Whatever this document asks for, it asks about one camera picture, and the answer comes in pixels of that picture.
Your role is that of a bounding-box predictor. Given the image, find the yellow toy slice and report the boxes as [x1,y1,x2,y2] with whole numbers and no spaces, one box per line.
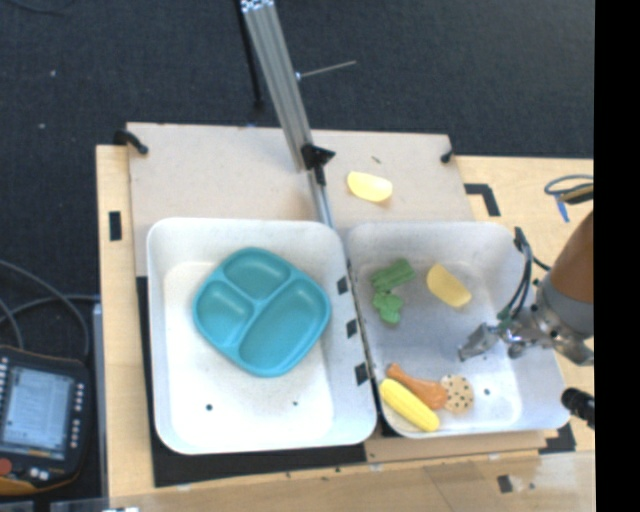
[425,262,473,309]
[346,170,394,204]

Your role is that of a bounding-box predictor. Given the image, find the green toy beans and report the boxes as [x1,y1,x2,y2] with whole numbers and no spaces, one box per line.
[369,257,417,294]

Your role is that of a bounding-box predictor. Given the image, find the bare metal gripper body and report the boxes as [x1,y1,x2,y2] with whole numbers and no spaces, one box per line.
[498,305,595,367]

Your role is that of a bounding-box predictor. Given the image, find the black cylinder on white bracket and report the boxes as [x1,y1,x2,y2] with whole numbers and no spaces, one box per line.
[560,386,595,430]

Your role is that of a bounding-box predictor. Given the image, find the white plastic tray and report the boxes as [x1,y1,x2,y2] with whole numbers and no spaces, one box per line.
[145,216,378,456]
[343,220,572,440]

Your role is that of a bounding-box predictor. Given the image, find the green toy broccoli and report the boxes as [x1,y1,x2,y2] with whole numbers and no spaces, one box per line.
[371,290,405,326]

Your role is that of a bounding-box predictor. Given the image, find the beige dotted biscuit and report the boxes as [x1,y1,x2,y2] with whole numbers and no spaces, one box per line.
[439,373,476,416]

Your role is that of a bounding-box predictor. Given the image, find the pale wood board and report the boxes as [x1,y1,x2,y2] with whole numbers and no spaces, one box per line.
[124,121,551,464]

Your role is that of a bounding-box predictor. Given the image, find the orange toy chicken drumstick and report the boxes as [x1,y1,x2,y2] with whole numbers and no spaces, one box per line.
[385,362,449,412]

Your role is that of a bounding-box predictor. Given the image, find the yellow toy corn cob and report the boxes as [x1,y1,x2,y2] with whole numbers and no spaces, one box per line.
[378,377,442,434]

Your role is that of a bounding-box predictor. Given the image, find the blue divided plate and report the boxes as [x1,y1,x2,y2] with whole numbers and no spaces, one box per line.
[191,245,333,379]

